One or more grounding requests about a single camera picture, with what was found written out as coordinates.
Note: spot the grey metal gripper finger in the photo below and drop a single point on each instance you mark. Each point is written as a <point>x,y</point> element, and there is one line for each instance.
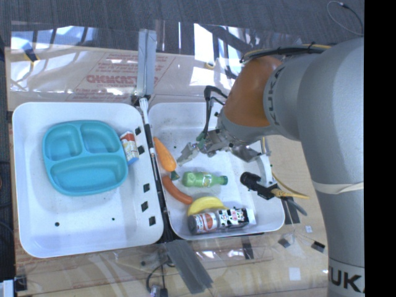
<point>186,154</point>

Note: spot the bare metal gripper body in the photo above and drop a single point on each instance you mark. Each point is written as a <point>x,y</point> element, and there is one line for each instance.
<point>227,145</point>

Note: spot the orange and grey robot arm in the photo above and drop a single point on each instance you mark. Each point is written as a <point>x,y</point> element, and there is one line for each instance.
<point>325,110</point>

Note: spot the orange carrot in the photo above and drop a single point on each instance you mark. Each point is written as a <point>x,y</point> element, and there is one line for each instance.
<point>164,156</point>

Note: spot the green plastic bottle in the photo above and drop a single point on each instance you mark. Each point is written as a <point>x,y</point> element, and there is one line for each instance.
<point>201,179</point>

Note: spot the white plastic tray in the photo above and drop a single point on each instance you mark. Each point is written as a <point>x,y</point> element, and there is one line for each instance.
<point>83,224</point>
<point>182,119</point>

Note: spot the orange sausage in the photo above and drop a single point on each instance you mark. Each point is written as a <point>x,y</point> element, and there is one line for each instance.
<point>176,192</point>

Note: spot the yellow banana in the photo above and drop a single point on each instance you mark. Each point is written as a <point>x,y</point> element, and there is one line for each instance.
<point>205,203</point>

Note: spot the white and orange carton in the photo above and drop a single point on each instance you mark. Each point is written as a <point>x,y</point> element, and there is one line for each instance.
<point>130,147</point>

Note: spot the red and white can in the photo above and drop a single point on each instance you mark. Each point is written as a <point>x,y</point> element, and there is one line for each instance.
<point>204,223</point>

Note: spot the blue divided plate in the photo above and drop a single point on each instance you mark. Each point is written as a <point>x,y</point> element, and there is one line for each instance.
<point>86,172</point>

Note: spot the brown cardboard board red print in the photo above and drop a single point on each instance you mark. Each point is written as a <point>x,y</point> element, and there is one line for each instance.
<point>92,73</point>

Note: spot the black cylinder on white bracket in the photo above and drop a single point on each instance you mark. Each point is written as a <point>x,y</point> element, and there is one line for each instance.
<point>255,182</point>

